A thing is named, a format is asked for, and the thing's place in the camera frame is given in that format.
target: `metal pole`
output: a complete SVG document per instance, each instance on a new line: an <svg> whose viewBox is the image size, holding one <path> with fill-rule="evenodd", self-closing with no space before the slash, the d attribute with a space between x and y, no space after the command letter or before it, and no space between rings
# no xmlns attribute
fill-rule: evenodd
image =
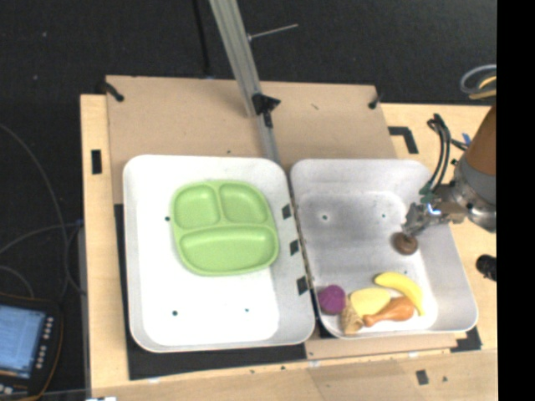
<svg viewBox="0 0 535 401"><path fill-rule="evenodd" d="M252 52L243 27L242 16L237 6L237 0L209 0L211 10L222 36L223 45L232 67L234 77L242 93L247 115L257 119L265 157L279 162L277 145L273 135L273 128L267 126L265 119L257 115L252 97L262 94L257 68L252 58Z"/></svg>

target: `wire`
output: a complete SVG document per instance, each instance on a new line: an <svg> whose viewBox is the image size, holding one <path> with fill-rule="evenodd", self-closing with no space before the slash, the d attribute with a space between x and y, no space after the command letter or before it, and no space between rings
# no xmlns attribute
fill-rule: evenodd
<svg viewBox="0 0 535 401"><path fill-rule="evenodd" d="M486 90L483 92L479 92L477 94L470 94L468 95L468 98L470 99L484 99L484 98L491 98L495 97L497 94L497 91L495 89L493 90Z"/></svg>
<svg viewBox="0 0 535 401"><path fill-rule="evenodd" d="M14 271L11 267L2 266L2 265L0 265L0 271L5 271L7 273L11 273L12 275L16 276L24 284L24 286L26 287L26 289L28 290L30 294L30 297L35 298L35 295L33 294L32 286L30 285L28 280L25 277L23 277L20 273L18 273L17 271Z"/></svg>
<svg viewBox="0 0 535 401"><path fill-rule="evenodd" d="M462 77L461 77L461 82L460 82L460 87L461 87L461 91L464 92L465 94L477 94L479 92L482 92L482 84L485 84L487 85L486 82L486 79L484 80L480 80L479 83L479 86L476 87L476 88L468 88L466 86L466 81L472 77L473 75L475 74L479 74L479 73L482 73L482 72L485 72L485 71L491 71L491 70L497 70L497 65L495 64L487 64L487 65L482 65L480 67L475 67L474 69L466 72ZM496 81L496 75L492 72L492 75L494 77L493 81Z"/></svg>
<svg viewBox="0 0 535 401"><path fill-rule="evenodd" d="M450 146L451 134L450 134L450 130L446 126L446 123L444 122L442 117L437 113L433 115L433 119L429 119L427 121L427 125L439 135L440 142L441 142L441 152L439 155L438 163L435 168L435 172L433 173L433 175L427 182L427 185L429 186L430 191L435 193L436 189L438 189L439 185L444 180L444 176L447 171L448 161L450 159L450 152L451 152L451 146Z"/></svg>
<svg viewBox="0 0 535 401"><path fill-rule="evenodd" d="M485 86L487 86L490 82L494 82L496 79L497 79L497 76L491 76L491 77L488 77L488 78L482 80L479 83L479 89L485 88Z"/></svg>
<svg viewBox="0 0 535 401"><path fill-rule="evenodd" d="M79 223L69 223L69 224L66 224L65 226L67 226L67 227L79 226ZM19 242L22 242L22 241L28 239L29 237L36 236L36 235L39 235L39 234L47 232L47 231L52 231L54 229L61 229L61 228L62 228L62 226L60 226L60 225L48 226L48 227L43 227L41 229L37 229L35 231L30 231L30 232L26 233L25 235L19 236L18 238L10 241L8 244L6 244L2 248L0 248L0 256L4 252L6 252L9 248L12 248L13 246L17 245Z"/></svg>
<svg viewBox="0 0 535 401"><path fill-rule="evenodd" d="M74 231L73 233L71 233L71 236L69 237L69 242L67 244L67 247L66 247L66 251L65 251L65 254L64 254L64 270L65 270L65 275L66 275L66 278L65 278L65 281L64 281L64 287L63 287L63 290L61 291L61 295L59 297L59 302L60 303L63 303L64 302L64 299L65 299L65 295L67 294L67 288L69 288L69 285L80 295L80 296L85 296L87 295L86 292L84 290L82 290L82 288L80 288L80 286L76 283L76 281L74 280L70 270L69 270L69 251L70 251L70 248L71 246L73 245L73 241L74 241L74 238L78 235L79 233L79 230L80 230L81 226L78 226Z"/></svg>
<svg viewBox="0 0 535 401"><path fill-rule="evenodd" d="M85 294L84 291L80 287L78 287L78 285L76 284L76 282L74 281L74 279L72 278L72 276L70 274L69 267L66 265L66 263L68 262L68 259L69 259L69 249L70 249L70 243L72 241L69 240L69 236L67 234L67 225L65 224L63 214L61 212L61 209L59 208L59 203L58 203L58 200L56 198L56 194L54 192L54 189L52 188L52 184L50 183L50 180L48 179L48 176L47 176L46 172L44 171L44 168L41 166L41 164L39 163L37 157L35 157L35 155L29 149L29 147L26 145L26 143L24 143L24 141L22 141L18 137L18 135L16 135L12 130L10 130L4 124L0 124L0 129L2 129L4 132L9 134L26 151L26 153L28 153L30 159L35 164L35 166L37 167L37 169L39 171L39 174L43 178L44 184L46 185L48 193L50 194L50 198L52 199L53 208L54 208L54 210L56 212L56 215L58 217L59 229L61 229L61 235L62 235L63 241L64 241L63 263L64 263L64 270L65 270L65 281L67 283L69 283L71 286L73 286L73 288L76 290L76 292L78 294L84 295ZM64 298L64 289L62 290L62 295L61 295L61 299L62 300L63 300L63 298Z"/></svg>
<svg viewBox="0 0 535 401"><path fill-rule="evenodd" d="M460 149L462 151L466 151L468 150L468 145L466 145L465 143L459 141L459 140L454 140L452 139L451 140L451 143L457 148L457 149Z"/></svg>

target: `white sink basin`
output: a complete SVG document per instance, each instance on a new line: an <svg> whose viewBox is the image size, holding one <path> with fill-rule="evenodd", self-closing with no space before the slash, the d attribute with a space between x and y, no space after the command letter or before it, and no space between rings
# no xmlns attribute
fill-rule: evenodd
<svg viewBox="0 0 535 401"><path fill-rule="evenodd" d="M391 243L430 177L413 160L302 160L292 168L303 254L316 295L331 284L346 293L373 287L374 276L387 271L405 274L424 293L425 316L378 322L354 336L344 335L338 316L320 311L335 337L462 332L476 324L476 303L448 225L424 231L410 256Z"/></svg>

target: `black floor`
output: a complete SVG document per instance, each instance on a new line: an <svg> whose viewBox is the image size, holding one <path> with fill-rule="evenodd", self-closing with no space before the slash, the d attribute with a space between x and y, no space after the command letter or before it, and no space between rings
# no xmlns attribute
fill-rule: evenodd
<svg viewBox="0 0 535 401"><path fill-rule="evenodd" d="M6 129L43 167L70 236L84 218L81 94L98 92L106 74L232 76L210 6L197 1L199 18L195 0L0 0L0 251L59 223L42 174ZM253 40L262 80L374 84L385 102L470 104L461 76L497 61L497 0L238 2L249 33L298 24ZM63 258L54 229L0 253L0 266L23 275L36 297L57 299ZM0 291L27 295L5 269ZM64 350L50 390L85 385L82 312L72 285L64 300Z"/></svg>

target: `banana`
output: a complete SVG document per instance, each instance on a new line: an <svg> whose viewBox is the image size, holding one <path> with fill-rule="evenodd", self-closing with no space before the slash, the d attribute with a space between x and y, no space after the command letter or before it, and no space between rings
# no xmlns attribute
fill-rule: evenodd
<svg viewBox="0 0 535 401"><path fill-rule="evenodd" d="M377 285L382 287L394 288L401 292L404 296L407 296L415 305L418 315L425 315L424 308L422 306L423 292L416 283L409 277L402 275L398 272L383 272L377 275L374 279Z"/></svg>

